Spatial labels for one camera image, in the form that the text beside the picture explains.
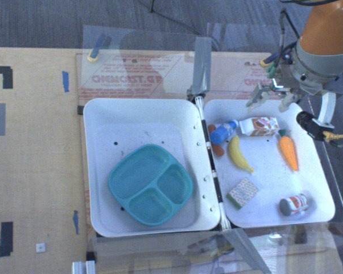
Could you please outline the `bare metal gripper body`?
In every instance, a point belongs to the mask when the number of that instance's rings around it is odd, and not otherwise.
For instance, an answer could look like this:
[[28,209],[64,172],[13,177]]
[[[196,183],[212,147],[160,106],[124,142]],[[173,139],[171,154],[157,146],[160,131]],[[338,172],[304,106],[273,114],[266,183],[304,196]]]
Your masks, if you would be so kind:
[[337,78],[338,75],[323,75],[301,65],[279,64],[270,67],[270,89],[279,93],[317,95],[326,84]]

